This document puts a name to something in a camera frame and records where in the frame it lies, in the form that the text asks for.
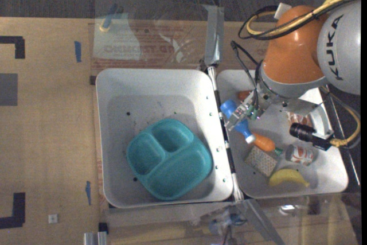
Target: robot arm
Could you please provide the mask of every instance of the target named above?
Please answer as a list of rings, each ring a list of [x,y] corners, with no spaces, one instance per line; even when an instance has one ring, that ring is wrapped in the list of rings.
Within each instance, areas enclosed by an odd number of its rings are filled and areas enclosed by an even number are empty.
[[[307,15],[309,20],[300,21]],[[315,105],[298,98],[326,84],[360,95],[361,0],[335,0],[321,9],[293,7],[279,18],[274,30],[257,38],[270,39],[267,53],[257,69],[254,91],[228,118],[228,130],[244,119],[260,117],[271,104],[306,115]],[[333,132],[324,119],[317,122],[313,137],[317,147],[326,149],[324,141]]]

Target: blue tape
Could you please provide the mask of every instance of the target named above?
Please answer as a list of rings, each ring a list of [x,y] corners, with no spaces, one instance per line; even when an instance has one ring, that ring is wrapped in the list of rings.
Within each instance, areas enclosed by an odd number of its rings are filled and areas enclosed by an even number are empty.
[[[92,197],[91,197],[91,182],[87,181],[87,184],[85,185],[85,192],[87,194],[88,198],[88,204],[92,205]]]
[[[81,43],[74,41],[76,62],[81,63]]]
[[[112,22],[112,18],[114,17],[117,9],[118,9],[118,5],[116,3],[114,3],[111,7],[110,7],[110,10],[106,16],[106,18],[104,19],[104,22],[102,24],[102,28],[105,28],[107,29],[110,25],[111,25],[111,22]]]

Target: blue spray bottle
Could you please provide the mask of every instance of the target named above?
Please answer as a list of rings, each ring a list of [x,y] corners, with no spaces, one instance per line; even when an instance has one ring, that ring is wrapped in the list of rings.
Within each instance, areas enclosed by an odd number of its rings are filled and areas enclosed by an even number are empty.
[[[220,110],[225,114],[225,116],[227,117],[227,119],[229,119],[229,117],[232,115],[232,113],[236,109],[237,109],[237,105],[236,105],[236,103],[232,99],[227,100],[226,102],[224,102],[220,106]],[[246,139],[247,144],[252,143],[256,139],[256,137],[249,130],[249,128],[248,128],[248,122],[247,122],[246,119],[245,120],[242,120],[240,123],[238,123],[235,126],[235,130],[243,134],[243,136]]]

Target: metal bracket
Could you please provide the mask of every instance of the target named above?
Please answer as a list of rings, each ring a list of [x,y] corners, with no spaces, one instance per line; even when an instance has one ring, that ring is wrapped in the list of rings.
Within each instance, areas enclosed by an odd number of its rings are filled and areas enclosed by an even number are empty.
[[[329,139],[334,134],[334,131],[330,127],[326,111],[321,106],[316,107],[310,112],[310,118],[317,132],[314,135],[322,139]]]
[[[237,208],[266,241],[286,245],[255,199],[247,199],[238,204]]]
[[[232,175],[232,180],[233,180],[233,193],[232,194],[235,198],[235,201],[244,200],[244,194],[241,191],[239,183],[237,181],[235,163],[233,161],[231,147],[229,145],[227,130],[225,129],[225,126],[224,126],[223,114],[220,110],[221,101],[220,101],[220,96],[219,96],[219,91],[218,91],[218,86],[217,86],[216,68],[214,66],[209,66],[207,68],[207,71],[208,71],[208,76],[209,76],[210,80],[212,81],[213,91],[214,91],[214,95],[215,95],[215,98],[216,98],[216,103],[217,103],[217,108],[218,108],[218,113],[219,113],[219,120],[220,120],[220,123],[221,123],[221,126],[222,126],[225,149],[227,151],[229,167],[231,169],[231,175]]]
[[[204,5],[208,11],[204,62],[207,66],[219,64],[222,60],[224,43],[224,8]]]
[[[107,233],[84,233],[83,245],[107,245]]]

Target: soda can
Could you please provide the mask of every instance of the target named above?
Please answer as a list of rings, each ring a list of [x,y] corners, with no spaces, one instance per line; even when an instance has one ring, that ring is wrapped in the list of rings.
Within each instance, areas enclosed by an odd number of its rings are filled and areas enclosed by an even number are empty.
[[[286,150],[286,160],[309,166],[314,161],[314,152],[309,147],[291,144]]]

